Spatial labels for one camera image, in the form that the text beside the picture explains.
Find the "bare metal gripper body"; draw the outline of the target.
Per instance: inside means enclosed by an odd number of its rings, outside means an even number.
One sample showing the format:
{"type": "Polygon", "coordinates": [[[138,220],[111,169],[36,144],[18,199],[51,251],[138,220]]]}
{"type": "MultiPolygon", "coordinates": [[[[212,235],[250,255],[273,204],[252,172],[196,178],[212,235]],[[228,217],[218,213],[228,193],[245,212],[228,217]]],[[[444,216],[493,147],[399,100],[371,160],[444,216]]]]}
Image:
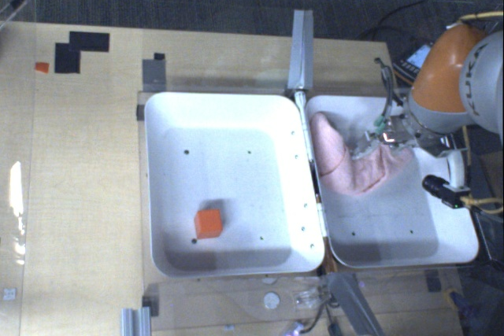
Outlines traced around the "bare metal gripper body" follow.
{"type": "Polygon", "coordinates": [[[417,138],[406,113],[385,118],[377,128],[377,137],[384,145],[397,150],[417,145],[417,138]]]}

